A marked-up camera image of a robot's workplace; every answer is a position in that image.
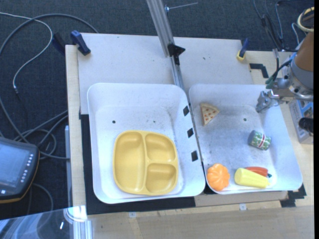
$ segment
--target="toy pizza slice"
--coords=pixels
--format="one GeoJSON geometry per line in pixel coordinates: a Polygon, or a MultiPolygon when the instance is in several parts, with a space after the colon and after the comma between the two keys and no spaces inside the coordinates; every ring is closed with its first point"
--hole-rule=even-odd
{"type": "Polygon", "coordinates": [[[219,113],[219,109],[208,103],[200,104],[203,125],[207,125],[219,113]]]}

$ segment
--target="green can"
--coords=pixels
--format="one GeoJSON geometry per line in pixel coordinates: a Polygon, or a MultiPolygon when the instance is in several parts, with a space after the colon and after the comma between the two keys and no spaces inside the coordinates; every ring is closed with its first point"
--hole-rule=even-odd
{"type": "Polygon", "coordinates": [[[248,137],[248,144],[258,149],[267,150],[271,143],[271,137],[255,130],[251,131],[248,137]]]}

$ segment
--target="red chili pepper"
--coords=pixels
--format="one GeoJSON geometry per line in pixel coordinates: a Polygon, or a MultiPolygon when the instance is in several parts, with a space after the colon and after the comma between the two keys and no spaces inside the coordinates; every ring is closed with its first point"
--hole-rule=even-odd
{"type": "Polygon", "coordinates": [[[246,167],[247,170],[250,170],[252,172],[258,173],[262,176],[265,177],[271,177],[271,174],[268,173],[268,169],[264,168],[264,167],[259,167],[259,166],[250,166],[250,167],[246,167]]]}

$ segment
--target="black mat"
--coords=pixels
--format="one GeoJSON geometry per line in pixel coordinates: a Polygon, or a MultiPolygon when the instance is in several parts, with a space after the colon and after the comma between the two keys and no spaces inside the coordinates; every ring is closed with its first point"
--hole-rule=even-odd
{"type": "Polygon", "coordinates": [[[95,196],[93,190],[90,123],[88,115],[81,115],[81,126],[87,214],[143,212],[195,207],[193,197],[156,199],[122,204],[106,204],[101,202],[95,196]]]}

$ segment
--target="glass surface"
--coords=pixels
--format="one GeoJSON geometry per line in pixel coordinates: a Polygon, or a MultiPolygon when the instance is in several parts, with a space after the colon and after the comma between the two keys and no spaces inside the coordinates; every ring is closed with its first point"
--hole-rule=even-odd
{"type": "Polygon", "coordinates": [[[0,220],[1,239],[90,239],[85,206],[0,220]]]}

